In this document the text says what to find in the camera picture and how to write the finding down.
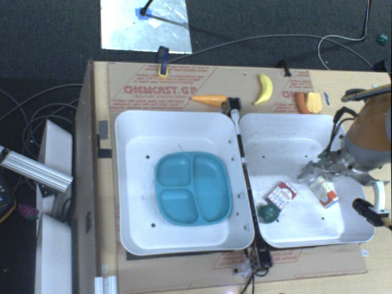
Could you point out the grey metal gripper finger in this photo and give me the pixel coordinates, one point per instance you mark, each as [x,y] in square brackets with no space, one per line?
[329,179]
[310,171]

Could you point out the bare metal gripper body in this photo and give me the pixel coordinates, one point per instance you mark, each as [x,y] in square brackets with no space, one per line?
[340,164]

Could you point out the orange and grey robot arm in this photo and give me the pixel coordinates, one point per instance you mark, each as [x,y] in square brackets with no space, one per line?
[372,124]

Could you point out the white and orange carton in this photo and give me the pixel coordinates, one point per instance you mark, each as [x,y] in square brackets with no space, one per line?
[324,193]

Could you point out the red and white carton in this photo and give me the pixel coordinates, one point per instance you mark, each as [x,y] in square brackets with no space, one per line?
[281,194]

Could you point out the white plastic tray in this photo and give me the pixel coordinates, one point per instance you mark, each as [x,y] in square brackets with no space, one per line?
[306,225]
[137,194]

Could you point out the green broccoli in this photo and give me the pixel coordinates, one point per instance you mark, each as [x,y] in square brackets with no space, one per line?
[268,213]

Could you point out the thin black and white rod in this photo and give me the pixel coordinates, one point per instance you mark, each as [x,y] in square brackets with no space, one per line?
[245,167]

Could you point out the orange sausage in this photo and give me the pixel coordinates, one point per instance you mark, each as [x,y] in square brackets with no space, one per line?
[301,103]

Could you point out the yellow banana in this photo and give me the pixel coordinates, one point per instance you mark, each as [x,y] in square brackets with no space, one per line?
[267,90]

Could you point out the blue divided plate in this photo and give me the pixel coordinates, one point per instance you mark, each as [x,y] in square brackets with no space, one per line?
[208,182]

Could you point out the orange carrot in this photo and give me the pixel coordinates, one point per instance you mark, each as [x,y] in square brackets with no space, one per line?
[211,100]

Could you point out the small green ball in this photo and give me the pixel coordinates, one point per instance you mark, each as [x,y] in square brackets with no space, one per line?
[382,38]

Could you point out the brown cardboard board red print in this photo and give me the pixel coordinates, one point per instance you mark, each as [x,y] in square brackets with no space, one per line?
[183,84]

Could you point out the purple grapes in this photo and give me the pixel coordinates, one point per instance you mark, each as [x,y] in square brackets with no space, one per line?
[28,212]

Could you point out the black cylinder on white bracket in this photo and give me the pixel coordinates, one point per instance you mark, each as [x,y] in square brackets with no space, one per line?
[367,210]

